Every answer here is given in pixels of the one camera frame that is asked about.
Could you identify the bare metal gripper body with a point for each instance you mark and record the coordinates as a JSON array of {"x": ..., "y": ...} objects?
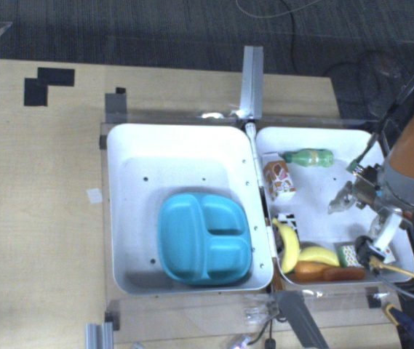
[{"x": 368, "y": 187}]

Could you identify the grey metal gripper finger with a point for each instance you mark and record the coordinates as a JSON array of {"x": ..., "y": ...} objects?
[
  {"x": 337, "y": 205},
  {"x": 347, "y": 189}
]

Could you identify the white plastic tray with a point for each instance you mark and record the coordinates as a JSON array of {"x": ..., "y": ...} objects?
[
  {"x": 177, "y": 158},
  {"x": 319, "y": 202}
]

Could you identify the green plastic bottle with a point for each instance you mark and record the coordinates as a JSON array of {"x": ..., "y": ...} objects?
[{"x": 310, "y": 157}]

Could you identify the black and white packet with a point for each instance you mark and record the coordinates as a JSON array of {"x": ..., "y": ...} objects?
[{"x": 288, "y": 219}]

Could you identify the green and white carton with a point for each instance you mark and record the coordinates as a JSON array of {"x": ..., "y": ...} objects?
[{"x": 348, "y": 256}]

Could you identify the yellow banana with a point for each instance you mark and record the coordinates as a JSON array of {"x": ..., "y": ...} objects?
[
  {"x": 319, "y": 254},
  {"x": 289, "y": 245}
]

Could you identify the orange and white carton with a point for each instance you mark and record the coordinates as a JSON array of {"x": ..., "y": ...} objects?
[{"x": 278, "y": 178}]

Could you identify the brown sausage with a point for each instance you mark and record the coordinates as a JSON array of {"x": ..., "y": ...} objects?
[{"x": 345, "y": 274}]

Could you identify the orange carrot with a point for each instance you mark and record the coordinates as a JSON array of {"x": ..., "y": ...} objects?
[{"x": 310, "y": 272}]

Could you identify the blue divided plate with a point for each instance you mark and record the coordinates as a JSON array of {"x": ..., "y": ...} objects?
[{"x": 192, "y": 238}]

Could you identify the pale wood board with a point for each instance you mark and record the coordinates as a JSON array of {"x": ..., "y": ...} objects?
[{"x": 46, "y": 195}]

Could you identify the black cylinder on white bracket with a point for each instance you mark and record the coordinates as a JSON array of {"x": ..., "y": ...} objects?
[{"x": 364, "y": 250}]

